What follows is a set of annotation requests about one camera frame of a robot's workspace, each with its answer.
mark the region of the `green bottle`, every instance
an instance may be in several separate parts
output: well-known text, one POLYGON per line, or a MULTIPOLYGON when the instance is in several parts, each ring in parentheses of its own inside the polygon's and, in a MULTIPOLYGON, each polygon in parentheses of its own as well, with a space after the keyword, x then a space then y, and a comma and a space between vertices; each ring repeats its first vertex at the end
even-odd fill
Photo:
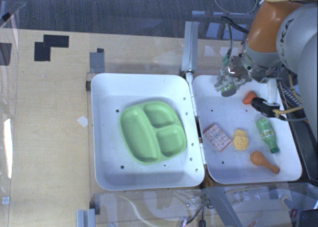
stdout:
POLYGON ((256 122, 257 128, 263 141, 269 146, 271 153, 277 153, 279 151, 275 141, 275 133, 271 128, 268 120, 266 118, 261 118, 256 122))

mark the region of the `white plastic tray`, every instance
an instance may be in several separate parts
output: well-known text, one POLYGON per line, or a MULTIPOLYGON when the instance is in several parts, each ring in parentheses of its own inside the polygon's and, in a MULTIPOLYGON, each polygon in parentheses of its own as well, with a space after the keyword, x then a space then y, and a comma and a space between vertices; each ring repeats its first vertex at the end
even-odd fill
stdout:
POLYGON ((255 81, 248 82, 241 86, 235 95, 222 97, 220 92, 214 90, 216 82, 217 76, 198 76, 193 82, 201 131, 205 131, 216 123, 232 140, 235 129, 243 129, 247 132, 249 146, 244 151, 238 151, 230 143, 223 151, 219 152, 202 136, 211 177, 222 184, 280 182, 299 179, 302 174, 302 166, 288 122, 277 118, 269 119, 276 133, 277 146, 280 149, 278 153, 271 154, 269 147, 262 141, 255 124, 258 118, 264 116, 252 106, 242 103, 244 97, 251 90, 259 97, 266 99, 267 85, 255 81), (274 174, 267 168, 253 165, 249 156, 255 150, 261 151, 272 164, 279 166, 280 172, 274 174))
POLYGON ((172 75, 99 74, 91 82, 95 176, 106 190, 191 187, 204 178, 189 86, 172 75), (119 116, 126 107, 160 100, 168 103, 183 124, 187 147, 166 161, 137 163, 125 148, 119 116))

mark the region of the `green divided plate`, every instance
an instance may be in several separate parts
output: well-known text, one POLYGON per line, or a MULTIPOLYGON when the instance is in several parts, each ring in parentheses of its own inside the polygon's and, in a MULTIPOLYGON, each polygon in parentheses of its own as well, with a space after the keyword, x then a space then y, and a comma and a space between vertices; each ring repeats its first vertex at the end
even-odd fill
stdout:
POLYGON ((187 145, 183 126, 165 102, 151 101, 126 108, 119 127, 126 148, 141 164, 170 159, 187 145))

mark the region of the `yellow toy food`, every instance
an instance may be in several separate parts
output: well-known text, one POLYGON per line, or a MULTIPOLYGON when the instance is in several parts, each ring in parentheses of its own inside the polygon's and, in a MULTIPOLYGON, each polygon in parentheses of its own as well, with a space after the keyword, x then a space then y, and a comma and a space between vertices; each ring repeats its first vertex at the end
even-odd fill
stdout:
POLYGON ((245 150, 248 146, 248 138, 246 135, 246 131, 236 129, 234 132, 233 145, 238 150, 245 150))

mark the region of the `brown drumstick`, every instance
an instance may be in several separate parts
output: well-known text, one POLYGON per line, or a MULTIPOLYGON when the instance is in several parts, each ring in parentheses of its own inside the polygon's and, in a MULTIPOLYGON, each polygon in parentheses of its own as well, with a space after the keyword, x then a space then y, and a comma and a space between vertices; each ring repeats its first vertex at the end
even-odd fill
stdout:
POLYGON ((275 174, 279 173, 279 167, 272 165, 260 151, 254 151, 250 154, 250 161, 255 165, 269 168, 275 174))

